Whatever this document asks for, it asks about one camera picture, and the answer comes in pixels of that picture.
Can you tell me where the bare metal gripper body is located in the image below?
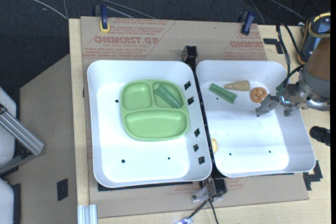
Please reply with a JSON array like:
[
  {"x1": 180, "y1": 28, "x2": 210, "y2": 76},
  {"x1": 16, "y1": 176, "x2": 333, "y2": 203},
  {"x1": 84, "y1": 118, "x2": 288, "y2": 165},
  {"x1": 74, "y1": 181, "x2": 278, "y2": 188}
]
[{"x1": 277, "y1": 83, "x2": 331, "y2": 112}]

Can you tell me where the orange pretzel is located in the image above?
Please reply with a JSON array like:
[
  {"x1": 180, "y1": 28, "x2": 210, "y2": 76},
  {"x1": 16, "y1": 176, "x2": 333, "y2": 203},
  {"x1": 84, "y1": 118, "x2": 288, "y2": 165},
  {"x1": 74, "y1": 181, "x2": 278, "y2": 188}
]
[{"x1": 249, "y1": 87, "x2": 268, "y2": 104}]

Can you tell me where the beige cone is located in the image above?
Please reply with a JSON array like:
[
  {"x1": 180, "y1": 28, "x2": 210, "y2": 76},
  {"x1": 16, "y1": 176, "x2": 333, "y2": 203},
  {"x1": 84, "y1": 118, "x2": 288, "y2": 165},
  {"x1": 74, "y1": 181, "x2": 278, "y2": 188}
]
[{"x1": 224, "y1": 80, "x2": 251, "y2": 92}]

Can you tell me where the white plastic tray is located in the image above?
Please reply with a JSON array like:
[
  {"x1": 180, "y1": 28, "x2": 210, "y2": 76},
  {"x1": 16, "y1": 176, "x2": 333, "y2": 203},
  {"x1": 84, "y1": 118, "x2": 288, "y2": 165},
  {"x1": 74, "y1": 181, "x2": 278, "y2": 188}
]
[
  {"x1": 86, "y1": 59, "x2": 213, "y2": 188},
  {"x1": 195, "y1": 59, "x2": 317, "y2": 178}
]

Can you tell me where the green celery stick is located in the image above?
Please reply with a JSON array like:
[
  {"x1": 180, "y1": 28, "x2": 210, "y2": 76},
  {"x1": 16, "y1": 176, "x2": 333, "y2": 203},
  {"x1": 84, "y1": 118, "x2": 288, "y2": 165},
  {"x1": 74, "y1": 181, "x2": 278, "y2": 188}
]
[
  {"x1": 208, "y1": 83, "x2": 238, "y2": 105},
  {"x1": 153, "y1": 83, "x2": 184, "y2": 109}
]

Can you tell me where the green divided plate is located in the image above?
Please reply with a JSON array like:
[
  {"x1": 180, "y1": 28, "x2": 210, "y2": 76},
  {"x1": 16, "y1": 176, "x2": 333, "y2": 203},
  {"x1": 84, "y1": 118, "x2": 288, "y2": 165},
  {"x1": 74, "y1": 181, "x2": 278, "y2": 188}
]
[{"x1": 120, "y1": 79, "x2": 190, "y2": 142}]

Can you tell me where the brown cardboard board red print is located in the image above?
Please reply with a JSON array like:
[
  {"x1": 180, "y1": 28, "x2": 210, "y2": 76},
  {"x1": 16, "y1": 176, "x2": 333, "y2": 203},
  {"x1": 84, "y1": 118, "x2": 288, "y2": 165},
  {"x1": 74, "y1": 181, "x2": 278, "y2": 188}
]
[{"x1": 80, "y1": 16, "x2": 310, "y2": 219}]

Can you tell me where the black cylinder on white bracket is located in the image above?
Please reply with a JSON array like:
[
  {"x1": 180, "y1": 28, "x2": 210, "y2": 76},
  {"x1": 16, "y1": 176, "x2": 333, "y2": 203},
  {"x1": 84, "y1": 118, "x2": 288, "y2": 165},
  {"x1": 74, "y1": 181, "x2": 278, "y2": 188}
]
[{"x1": 309, "y1": 125, "x2": 331, "y2": 147}]

